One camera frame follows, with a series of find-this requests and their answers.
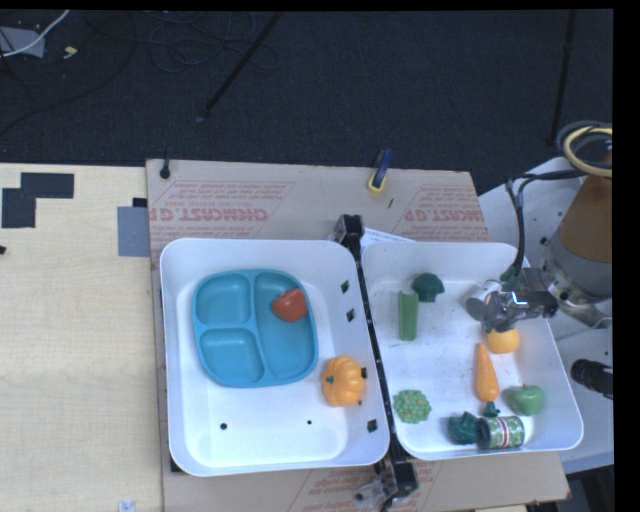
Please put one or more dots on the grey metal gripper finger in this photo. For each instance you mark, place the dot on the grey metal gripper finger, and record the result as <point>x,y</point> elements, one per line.
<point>502,320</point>
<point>477,306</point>

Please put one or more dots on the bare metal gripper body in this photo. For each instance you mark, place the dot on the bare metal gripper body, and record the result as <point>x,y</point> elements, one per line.
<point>540,300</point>

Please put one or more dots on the yellow toy orange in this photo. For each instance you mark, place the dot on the yellow toy orange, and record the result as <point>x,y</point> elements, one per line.
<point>504,341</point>

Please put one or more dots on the dark green toy broccoli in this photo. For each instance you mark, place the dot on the dark green toy broccoli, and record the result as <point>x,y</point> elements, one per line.
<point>428,287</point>
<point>462,429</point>

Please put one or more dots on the orange toy carrot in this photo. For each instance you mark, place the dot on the orange toy carrot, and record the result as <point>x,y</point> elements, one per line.
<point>486,375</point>

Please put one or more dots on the white plastic tray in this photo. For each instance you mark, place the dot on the white plastic tray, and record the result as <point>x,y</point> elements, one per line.
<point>280,430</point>
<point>445,360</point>

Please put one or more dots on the green toy celery stick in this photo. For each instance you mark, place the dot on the green toy celery stick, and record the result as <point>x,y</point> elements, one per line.
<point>408,317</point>

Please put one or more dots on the green toy apple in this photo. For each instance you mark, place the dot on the green toy apple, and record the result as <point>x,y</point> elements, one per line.
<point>526,400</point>

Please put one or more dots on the small can with green print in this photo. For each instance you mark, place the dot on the small can with green print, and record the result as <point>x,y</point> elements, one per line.
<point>502,432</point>

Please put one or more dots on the white paper sheet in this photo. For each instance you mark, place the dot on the white paper sheet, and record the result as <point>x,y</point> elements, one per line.
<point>385,236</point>

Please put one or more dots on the orange toy pumpkin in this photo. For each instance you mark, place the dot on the orange toy pumpkin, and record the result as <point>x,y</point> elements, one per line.
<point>342,382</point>

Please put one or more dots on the red toy tomato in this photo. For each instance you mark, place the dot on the red toy tomato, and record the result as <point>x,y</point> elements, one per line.
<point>290,306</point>

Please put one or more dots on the brown cardboard board, red print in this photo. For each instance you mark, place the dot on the brown cardboard board, red print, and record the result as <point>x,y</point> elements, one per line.
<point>280,210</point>

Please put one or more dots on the blue divided plate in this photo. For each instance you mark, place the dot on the blue divided plate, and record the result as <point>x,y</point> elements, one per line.
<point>235,350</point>

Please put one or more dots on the black cylinder on white bracket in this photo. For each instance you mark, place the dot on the black cylinder on white bracket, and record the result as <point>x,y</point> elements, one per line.
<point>592,377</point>

